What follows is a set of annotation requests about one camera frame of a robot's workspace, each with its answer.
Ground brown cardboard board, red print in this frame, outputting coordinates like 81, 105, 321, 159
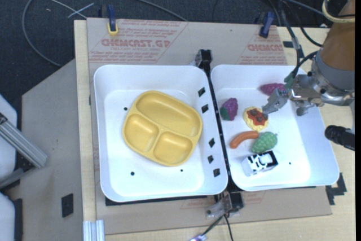
86, 18, 333, 235

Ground yellow spaghetti with meatballs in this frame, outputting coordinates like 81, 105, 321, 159
243, 106, 269, 132

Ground white plastic tray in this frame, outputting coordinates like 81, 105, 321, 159
210, 64, 340, 192
93, 64, 229, 203

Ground black block with thin wires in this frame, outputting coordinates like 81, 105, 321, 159
222, 191, 244, 213
196, 49, 213, 69

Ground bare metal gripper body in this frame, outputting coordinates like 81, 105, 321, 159
287, 73, 355, 107

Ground black cylinder on white bracket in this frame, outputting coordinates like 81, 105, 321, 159
324, 93, 355, 151

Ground black and white milk carton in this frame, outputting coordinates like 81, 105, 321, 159
241, 150, 279, 177

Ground orange sausage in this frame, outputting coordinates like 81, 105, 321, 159
229, 130, 260, 150

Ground yellow divided plate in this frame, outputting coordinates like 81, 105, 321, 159
122, 90, 204, 168

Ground purple grapes with green leaf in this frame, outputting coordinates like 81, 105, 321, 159
219, 97, 239, 121

